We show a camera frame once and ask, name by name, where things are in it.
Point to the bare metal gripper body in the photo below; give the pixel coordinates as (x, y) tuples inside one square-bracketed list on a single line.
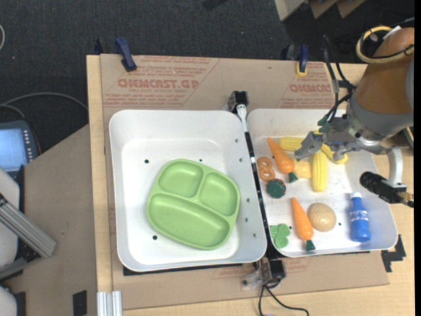
[(342, 135)]

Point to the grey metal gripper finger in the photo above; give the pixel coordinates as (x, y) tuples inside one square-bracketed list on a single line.
[(308, 147), (342, 150)]

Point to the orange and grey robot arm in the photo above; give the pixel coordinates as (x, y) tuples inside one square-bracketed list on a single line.
[(381, 87)]

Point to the yellow corn cob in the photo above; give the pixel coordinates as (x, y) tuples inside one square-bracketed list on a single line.
[(329, 151), (291, 143), (319, 173)]

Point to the yellow cheese wedge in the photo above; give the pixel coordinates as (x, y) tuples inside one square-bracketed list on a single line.
[(303, 170)]

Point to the orange carrot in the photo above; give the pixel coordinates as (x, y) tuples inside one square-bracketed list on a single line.
[(281, 160), (302, 224)]

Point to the white plastic tray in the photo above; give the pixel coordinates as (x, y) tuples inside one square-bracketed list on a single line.
[(138, 183), (342, 183)]

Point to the orange pretzel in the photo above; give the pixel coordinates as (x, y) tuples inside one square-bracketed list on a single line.
[(265, 169)]

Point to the dark green pumpkin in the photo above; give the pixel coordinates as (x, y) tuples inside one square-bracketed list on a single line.
[(276, 188)]

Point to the thin black and white rod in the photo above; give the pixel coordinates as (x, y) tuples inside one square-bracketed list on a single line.
[(253, 158)]

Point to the beige egg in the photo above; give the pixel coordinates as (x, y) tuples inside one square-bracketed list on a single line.
[(321, 217)]

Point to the blue bottle white cap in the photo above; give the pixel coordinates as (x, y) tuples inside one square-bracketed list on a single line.
[(359, 221)]

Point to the green lettuce leaf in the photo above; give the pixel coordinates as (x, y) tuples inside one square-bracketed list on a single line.
[(280, 235)]

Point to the green divided plate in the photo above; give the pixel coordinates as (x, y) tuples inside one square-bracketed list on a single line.
[(194, 206)]

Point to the brown cardboard board red print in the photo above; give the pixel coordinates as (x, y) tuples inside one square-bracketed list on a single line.
[(171, 84)]

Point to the black cylinder on white bracket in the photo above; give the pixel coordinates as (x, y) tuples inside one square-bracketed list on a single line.
[(378, 183)]

